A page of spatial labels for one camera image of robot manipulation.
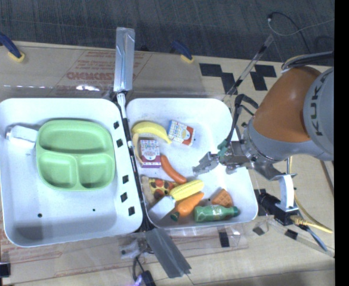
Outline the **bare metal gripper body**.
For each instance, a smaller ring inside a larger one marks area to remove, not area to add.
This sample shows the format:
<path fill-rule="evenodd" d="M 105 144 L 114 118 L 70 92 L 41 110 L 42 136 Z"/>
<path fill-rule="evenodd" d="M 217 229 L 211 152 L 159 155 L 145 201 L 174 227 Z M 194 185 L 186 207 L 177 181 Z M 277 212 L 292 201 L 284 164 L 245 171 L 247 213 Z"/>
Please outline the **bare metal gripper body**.
<path fill-rule="evenodd" d="M 226 167 L 226 173 L 235 173 L 238 168 L 252 168 L 252 162 L 242 151 L 240 141 L 231 141 L 220 151 L 219 163 Z"/>

